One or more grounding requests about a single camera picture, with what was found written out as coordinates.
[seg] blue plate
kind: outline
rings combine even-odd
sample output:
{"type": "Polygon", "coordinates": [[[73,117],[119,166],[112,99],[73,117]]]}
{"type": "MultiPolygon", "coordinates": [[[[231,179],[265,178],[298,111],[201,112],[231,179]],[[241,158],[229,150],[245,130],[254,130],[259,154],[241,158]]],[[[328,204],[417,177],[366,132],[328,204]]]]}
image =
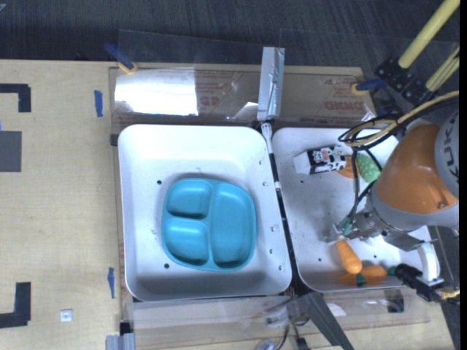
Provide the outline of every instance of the blue plate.
{"type": "Polygon", "coordinates": [[[255,251],[251,196],[213,179],[181,179],[163,202],[162,244],[176,263],[199,270],[237,271],[255,251]]]}

